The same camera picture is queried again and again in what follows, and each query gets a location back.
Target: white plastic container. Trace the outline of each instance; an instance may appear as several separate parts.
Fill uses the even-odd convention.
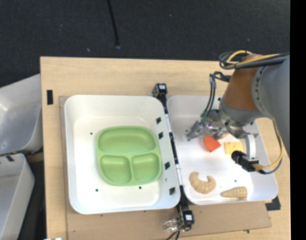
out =
[[[214,100],[214,109],[219,106],[217,98]],[[200,120],[200,114],[204,111],[208,99],[208,96],[178,95],[171,97],[167,103],[187,198],[197,205],[272,200],[277,195],[274,174],[261,175],[257,172],[247,172],[236,164],[230,155],[225,154],[225,142],[241,140],[227,135],[219,140],[221,146],[213,152],[205,148],[202,137],[187,140],[187,132],[191,130],[196,121]],[[262,165],[270,164],[256,122],[245,127],[245,130],[258,134],[255,138],[256,157],[259,158]],[[216,180],[216,188],[207,195],[195,191],[189,182],[189,175],[193,171],[199,172],[198,177],[204,181],[207,180],[206,176],[213,176]],[[247,199],[238,200],[220,195],[223,191],[242,186],[247,188]]]
[[[68,98],[64,110],[72,207],[82,214],[169,209],[179,202],[179,182],[182,182],[187,198],[197,205],[272,200],[277,195],[273,174],[247,172],[225,154],[223,144],[238,141],[235,137],[228,135],[219,140],[222,145],[213,152],[206,150],[203,138],[187,141],[186,134],[199,120],[207,101],[206,96],[171,97],[168,99],[167,118],[161,102],[151,96],[76,95]],[[218,101],[213,108],[218,108]],[[97,165],[96,135],[103,129],[116,126],[146,127],[157,138],[163,132],[163,138],[159,140],[163,171],[158,180],[136,186],[115,186],[104,181]],[[246,130],[259,133],[256,123]],[[178,170],[169,131],[174,134]],[[260,134],[255,138],[255,144],[261,164],[269,164]],[[166,163],[170,164],[168,169],[165,169]],[[193,171],[199,172],[200,179],[213,176],[216,188],[207,195],[196,192],[189,182]],[[220,195],[223,191],[242,186],[248,190],[246,199]],[[172,188],[175,188],[175,193],[170,194]]]
[[[64,110],[69,200],[77,212],[169,209],[178,204],[179,183],[160,101],[151,96],[76,95],[67,99]],[[156,181],[115,186],[103,179],[96,159],[96,135],[117,126],[139,126],[154,132],[162,159],[162,173]]]
[[[0,157],[0,240],[19,236],[35,177],[22,153]]]
[[[0,154],[43,146],[40,74],[0,88]]]

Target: black carpet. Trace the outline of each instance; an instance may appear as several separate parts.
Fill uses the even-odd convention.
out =
[[[0,87],[40,56],[217,60],[290,50],[290,0],[0,0]]]

